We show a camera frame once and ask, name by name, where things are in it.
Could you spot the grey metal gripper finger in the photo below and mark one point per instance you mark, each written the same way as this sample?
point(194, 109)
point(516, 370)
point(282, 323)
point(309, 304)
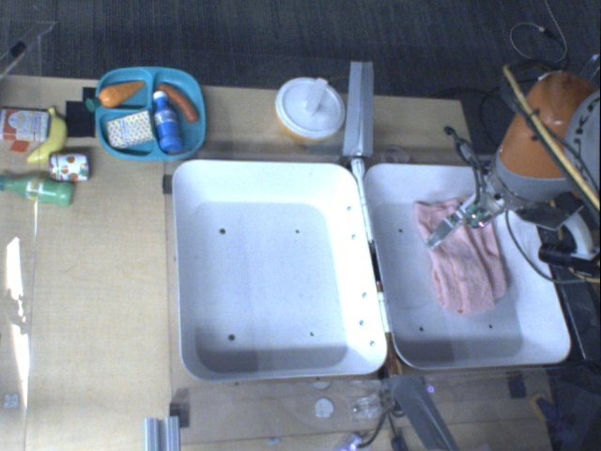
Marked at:
point(442, 235)

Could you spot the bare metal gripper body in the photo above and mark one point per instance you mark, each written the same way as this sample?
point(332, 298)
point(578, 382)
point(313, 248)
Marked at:
point(483, 208)

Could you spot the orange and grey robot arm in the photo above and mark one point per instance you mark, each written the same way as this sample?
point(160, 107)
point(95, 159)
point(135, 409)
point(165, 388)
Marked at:
point(540, 144)

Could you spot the pink cloth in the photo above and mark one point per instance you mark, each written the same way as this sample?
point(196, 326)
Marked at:
point(469, 270)

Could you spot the white plastic tray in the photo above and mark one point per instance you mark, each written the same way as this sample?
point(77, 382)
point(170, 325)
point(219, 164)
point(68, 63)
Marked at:
point(516, 308)
point(272, 270)

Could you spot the yellow bowl with white lid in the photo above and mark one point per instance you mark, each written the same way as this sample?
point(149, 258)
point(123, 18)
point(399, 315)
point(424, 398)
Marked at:
point(310, 111)

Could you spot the brown sausage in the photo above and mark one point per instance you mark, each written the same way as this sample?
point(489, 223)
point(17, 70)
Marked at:
point(180, 102)

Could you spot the blue bottle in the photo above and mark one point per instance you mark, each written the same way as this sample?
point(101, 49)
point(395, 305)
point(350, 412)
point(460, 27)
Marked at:
point(166, 125)

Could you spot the blue divided plate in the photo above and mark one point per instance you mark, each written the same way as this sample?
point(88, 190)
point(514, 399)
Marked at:
point(141, 150)

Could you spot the white and yellow dotted packet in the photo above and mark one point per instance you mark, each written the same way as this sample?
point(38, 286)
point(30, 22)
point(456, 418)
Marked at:
point(129, 129)

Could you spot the orange carrot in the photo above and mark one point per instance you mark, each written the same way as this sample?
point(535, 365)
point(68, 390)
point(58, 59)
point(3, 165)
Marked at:
point(119, 93)

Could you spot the white can with orange print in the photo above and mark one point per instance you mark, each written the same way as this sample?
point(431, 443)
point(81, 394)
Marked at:
point(69, 167)

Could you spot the green bottle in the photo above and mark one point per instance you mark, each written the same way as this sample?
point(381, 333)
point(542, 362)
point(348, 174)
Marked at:
point(44, 191)

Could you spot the yellow banana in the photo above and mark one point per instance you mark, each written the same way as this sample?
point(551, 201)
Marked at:
point(51, 141)

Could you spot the white and red carton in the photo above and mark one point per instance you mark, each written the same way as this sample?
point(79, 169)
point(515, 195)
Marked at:
point(23, 125)

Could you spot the black cylinder on white bracket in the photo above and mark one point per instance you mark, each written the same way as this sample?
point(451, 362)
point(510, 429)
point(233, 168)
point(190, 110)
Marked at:
point(570, 244)

